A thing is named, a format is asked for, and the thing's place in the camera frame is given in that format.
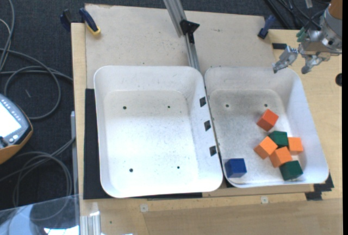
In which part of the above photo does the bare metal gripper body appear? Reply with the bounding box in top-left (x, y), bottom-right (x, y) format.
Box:
top-left (297, 28), bottom-right (343, 63)

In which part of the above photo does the orange cube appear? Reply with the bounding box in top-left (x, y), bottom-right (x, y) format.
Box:
top-left (269, 146), bottom-right (293, 169)
top-left (253, 135), bottom-right (278, 160)
top-left (256, 108), bottom-right (279, 132)
top-left (287, 137), bottom-right (305, 154)

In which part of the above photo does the green cube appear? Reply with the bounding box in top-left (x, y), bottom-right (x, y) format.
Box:
top-left (279, 160), bottom-right (304, 182)
top-left (268, 131), bottom-right (289, 148)

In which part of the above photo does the white plastic tray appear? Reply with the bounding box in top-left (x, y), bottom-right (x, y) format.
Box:
top-left (93, 65), bottom-right (225, 199)
top-left (203, 66), bottom-right (330, 189)

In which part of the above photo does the blue cube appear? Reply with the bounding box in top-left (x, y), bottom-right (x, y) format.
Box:
top-left (224, 158), bottom-right (248, 179)

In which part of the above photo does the pale flat board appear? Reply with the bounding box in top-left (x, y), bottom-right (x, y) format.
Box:
top-left (84, 3), bottom-right (315, 198)

